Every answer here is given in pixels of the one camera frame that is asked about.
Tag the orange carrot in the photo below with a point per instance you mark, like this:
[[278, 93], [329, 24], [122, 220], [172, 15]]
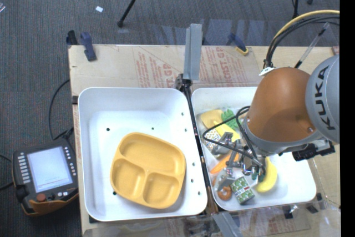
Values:
[[219, 167]]

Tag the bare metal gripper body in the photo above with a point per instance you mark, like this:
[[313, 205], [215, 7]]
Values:
[[248, 159]]

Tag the yellow banana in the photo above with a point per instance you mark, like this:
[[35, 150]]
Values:
[[269, 177]]

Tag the yellow toy bread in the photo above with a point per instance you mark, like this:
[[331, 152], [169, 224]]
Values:
[[209, 118]]

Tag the green toy lettuce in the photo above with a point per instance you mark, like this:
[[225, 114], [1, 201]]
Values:
[[228, 118]]

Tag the yellow toy corn cob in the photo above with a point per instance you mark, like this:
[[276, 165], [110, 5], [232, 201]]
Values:
[[226, 129]]

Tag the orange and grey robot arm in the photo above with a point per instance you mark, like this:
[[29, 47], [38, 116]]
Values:
[[280, 108]]

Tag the black cylinder on white bracket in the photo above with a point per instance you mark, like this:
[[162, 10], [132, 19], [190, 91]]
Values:
[[303, 152]]

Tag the white plastic tray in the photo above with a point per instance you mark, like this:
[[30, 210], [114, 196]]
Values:
[[97, 175], [291, 188]]

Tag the brown cardboard board, red print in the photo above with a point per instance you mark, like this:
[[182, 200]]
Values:
[[116, 69]]

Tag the yellow divided plate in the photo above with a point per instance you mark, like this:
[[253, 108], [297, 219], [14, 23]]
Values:
[[147, 172]]

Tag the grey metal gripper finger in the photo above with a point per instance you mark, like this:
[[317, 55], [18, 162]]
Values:
[[223, 148], [227, 180]]

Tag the brown doughnut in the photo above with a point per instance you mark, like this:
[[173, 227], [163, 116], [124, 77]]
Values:
[[224, 195]]

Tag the green and white can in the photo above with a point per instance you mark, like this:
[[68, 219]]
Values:
[[242, 190]]

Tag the white carton with fruit print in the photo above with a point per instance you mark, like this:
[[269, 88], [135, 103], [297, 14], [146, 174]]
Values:
[[212, 137]]

